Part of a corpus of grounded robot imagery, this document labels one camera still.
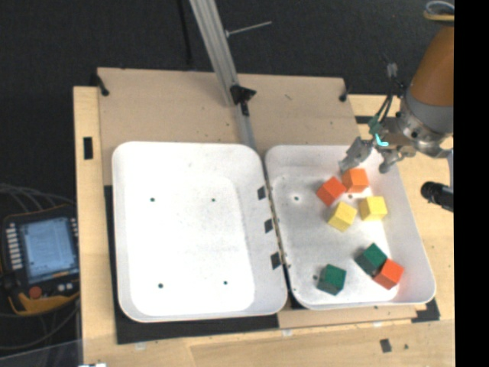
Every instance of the emergency stop button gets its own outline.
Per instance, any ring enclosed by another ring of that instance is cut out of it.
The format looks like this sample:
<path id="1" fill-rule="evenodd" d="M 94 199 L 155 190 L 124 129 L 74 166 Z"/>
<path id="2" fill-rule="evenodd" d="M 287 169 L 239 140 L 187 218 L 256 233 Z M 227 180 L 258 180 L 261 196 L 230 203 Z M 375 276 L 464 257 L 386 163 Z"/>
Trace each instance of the emergency stop button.
<path id="1" fill-rule="evenodd" d="M 34 285 L 33 287 L 31 287 L 31 289 L 29 289 L 29 296 L 31 297 L 31 299 L 39 299 L 42 294 L 43 290 L 37 285 Z"/>

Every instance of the cube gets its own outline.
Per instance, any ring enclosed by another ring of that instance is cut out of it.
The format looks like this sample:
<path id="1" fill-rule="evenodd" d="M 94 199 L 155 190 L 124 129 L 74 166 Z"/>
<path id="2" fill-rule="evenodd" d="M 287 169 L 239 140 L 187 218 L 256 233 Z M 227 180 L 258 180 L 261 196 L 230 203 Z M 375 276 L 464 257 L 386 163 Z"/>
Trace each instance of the cube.
<path id="1" fill-rule="evenodd" d="M 318 289 L 331 295 L 336 295 L 345 285 L 346 271 L 334 265 L 327 264 L 319 275 Z"/>
<path id="2" fill-rule="evenodd" d="M 340 231 L 345 231 L 357 216 L 357 209 L 340 201 L 329 217 L 328 224 Z"/>
<path id="3" fill-rule="evenodd" d="M 323 201 L 324 204 L 331 206 L 331 204 L 333 204 L 333 202 L 345 191 L 345 185 L 343 185 L 338 178 L 333 176 L 323 185 L 321 185 L 321 187 L 316 191 L 316 195 Z"/>
<path id="4" fill-rule="evenodd" d="M 343 173 L 342 183 L 348 193 L 361 193 L 369 186 L 367 172 L 364 168 L 351 168 Z"/>
<path id="5" fill-rule="evenodd" d="M 355 258 L 355 262 L 370 276 L 375 276 L 386 260 L 387 256 L 375 243 L 372 243 Z"/>
<path id="6" fill-rule="evenodd" d="M 358 208 L 364 221 L 381 220 L 387 215 L 387 206 L 382 196 L 365 197 L 358 204 Z"/>
<path id="7" fill-rule="evenodd" d="M 397 264 L 394 260 L 388 258 L 381 271 L 375 275 L 374 281 L 382 287 L 390 290 L 395 285 L 399 284 L 400 278 L 404 273 L 404 267 Z"/>

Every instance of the white tray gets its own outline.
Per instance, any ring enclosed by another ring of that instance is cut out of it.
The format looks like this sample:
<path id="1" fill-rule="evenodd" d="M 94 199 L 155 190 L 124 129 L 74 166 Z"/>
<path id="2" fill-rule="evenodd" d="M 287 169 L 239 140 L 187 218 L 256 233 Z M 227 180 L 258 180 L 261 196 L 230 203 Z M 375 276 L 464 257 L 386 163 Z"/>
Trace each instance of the white tray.
<path id="1" fill-rule="evenodd" d="M 362 193 L 343 194 L 330 207 L 316 191 L 331 176 L 341 180 L 338 162 L 348 146 L 282 145 L 265 158 L 274 210 L 292 292 L 304 307 L 326 310 L 381 304 L 422 304 L 435 294 L 423 242 L 411 213 L 397 167 L 380 174 L 383 158 L 372 152 L 359 167 L 367 171 L 370 187 Z M 364 222 L 358 215 L 341 232 L 326 222 L 338 201 L 358 208 L 365 196 L 383 196 L 388 214 L 380 221 Z M 374 282 L 354 257 L 375 242 L 404 267 L 400 283 L 386 290 Z M 317 289 L 319 272 L 327 264 L 347 271 L 345 286 L 331 295 Z"/>
<path id="2" fill-rule="evenodd" d="M 267 315 L 287 300 L 256 152 L 127 142 L 112 156 L 118 299 L 140 322 Z"/>

